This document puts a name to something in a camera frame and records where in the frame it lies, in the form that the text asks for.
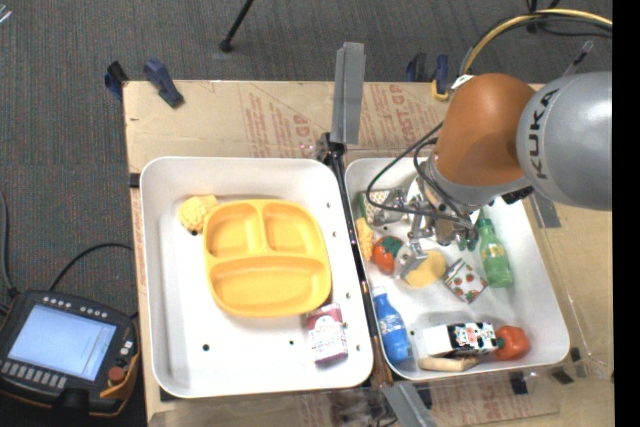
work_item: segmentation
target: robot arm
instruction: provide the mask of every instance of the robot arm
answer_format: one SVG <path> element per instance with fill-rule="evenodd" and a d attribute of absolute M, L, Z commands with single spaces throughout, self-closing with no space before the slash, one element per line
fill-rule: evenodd
<path fill-rule="evenodd" d="M 441 212 L 453 206 L 468 221 L 499 196 L 535 190 L 559 203 L 611 210 L 611 85 L 611 72 L 561 77 L 537 92 L 500 73 L 463 83 L 423 164 L 429 203 Z M 448 243 L 451 228 L 438 239 Z"/>

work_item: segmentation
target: plastic tray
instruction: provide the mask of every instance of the plastic tray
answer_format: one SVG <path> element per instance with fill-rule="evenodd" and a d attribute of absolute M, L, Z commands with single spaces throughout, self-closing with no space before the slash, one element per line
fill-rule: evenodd
<path fill-rule="evenodd" d="M 371 180 L 392 159 L 362 158 L 352 162 L 346 170 L 346 189 L 355 218 L 360 216 L 358 193 L 365 191 Z M 408 188 L 416 177 L 412 158 L 403 158 L 376 181 L 373 189 Z M 430 380 L 457 375 L 473 375 L 502 370 L 554 365 L 565 358 L 569 351 L 569 333 L 562 317 L 558 301 L 549 280 L 542 256 L 531 230 L 521 202 L 507 205 L 497 199 L 489 208 L 490 217 L 500 239 L 509 253 L 514 274 L 514 284 L 503 289 L 486 288 L 473 302 L 457 297 L 442 280 L 423 288 L 414 288 L 402 279 L 382 274 L 375 264 L 363 262 L 367 280 L 373 288 L 383 285 L 389 301 L 402 315 L 410 332 L 414 355 L 421 346 L 424 328 L 459 322 L 491 322 L 497 329 L 502 325 L 521 327 L 531 341 L 531 350 L 520 359 L 499 361 L 492 356 L 463 372 L 436 372 L 423 370 L 415 361 L 402 368 L 389 366 L 399 375 L 410 380 Z M 410 225 L 407 219 L 376 229 L 376 237 L 395 235 L 407 240 Z M 482 262 L 474 252 L 460 251 L 455 243 L 442 247 L 428 239 L 421 240 L 425 250 L 435 249 L 444 254 L 447 265 L 463 258 L 476 272 L 484 276 Z"/>
<path fill-rule="evenodd" d="M 327 390 L 361 384 L 371 373 L 360 282 L 338 182 L 310 159 L 163 157 L 140 178 L 151 367 L 181 398 Z M 220 308 L 205 273 L 203 235 L 178 220 L 180 205 L 214 194 L 221 205 L 282 200 L 307 209 L 322 230 L 331 268 L 327 302 L 340 304 L 348 356 L 317 365 L 306 316 L 239 317 Z"/>
<path fill-rule="evenodd" d="M 234 315 L 299 315 L 320 306 L 331 291 L 322 229 L 296 203 L 219 205 L 205 219 L 203 240 L 211 295 Z"/>

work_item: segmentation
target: gray carpet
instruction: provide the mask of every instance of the gray carpet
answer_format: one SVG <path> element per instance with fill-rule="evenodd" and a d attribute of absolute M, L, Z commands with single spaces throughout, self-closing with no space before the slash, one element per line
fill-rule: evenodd
<path fill-rule="evenodd" d="M 92 244 L 132 242 L 122 105 L 104 86 L 118 61 L 144 80 L 149 57 L 174 79 L 333 80 L 344 42 L 365 45 L 365 80 L 404 81 L 424 52 L 450 78 L 467 50 L 531 0 L 255 0 L 233 38 L 218 45 L 245 0 L 0 0 L 0 189 L 8 203 L 9 271 L 19 290 L 45 288 Z M 553 0 L 538 0 L 546 8 Z M 560 0 L 557 7 L 611 19 L 613 0 Z M 561 76 L 587 40 L 580 71 L 612 69 L 612 43 L 589 24 L 516 29 L 478 56 L 475 73 L 532 83 Z M 573 32 L 578 35 L 562 35 Z M 105 248 L 73 266 L 58 289 L 137 308 L 132 255 Z M 5 287 L 0 303 L 8 304 Z M 145 424 L 141 384 L 122 415 L 90 425 Z M 0 426 L 67 425 L 48 412 L 0 398 Z"/>

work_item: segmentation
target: bottle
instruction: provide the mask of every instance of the bottle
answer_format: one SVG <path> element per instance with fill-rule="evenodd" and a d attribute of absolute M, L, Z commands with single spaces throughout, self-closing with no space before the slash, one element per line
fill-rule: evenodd
<path fill-rule="evenodd" d="M 480 213 L 476 223 L 480 232 L 480 258 L 487 275 L 489 286 L 508 287 L 513 283 L 513 274 L 509 267 L 509 256 L 500 239 L 496 236 L 493 222 Z"/>
<path fill-rule="evenodd" d="M 389 363 L 399 365 L 407 360 L 413 360 L 407 328 L 398 310 L 389 303 L 385 287 L 374 287 L 372 295 L 382 335 L 382 345 Z"/>

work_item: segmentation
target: green bottle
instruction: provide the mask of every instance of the green bottle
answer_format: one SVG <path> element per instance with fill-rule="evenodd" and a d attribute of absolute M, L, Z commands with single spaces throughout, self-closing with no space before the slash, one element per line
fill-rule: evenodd
<path fill-rule="evenodd" d="M 476 226 L 480 232 L 480 258 L 482 258 L 482 266 L 487 275 L 489 286 L 493 288 L 508 287 L 513 283 L 509 256 L 502 242 L 496 236 L 493 222 L 480 213 Z"/>

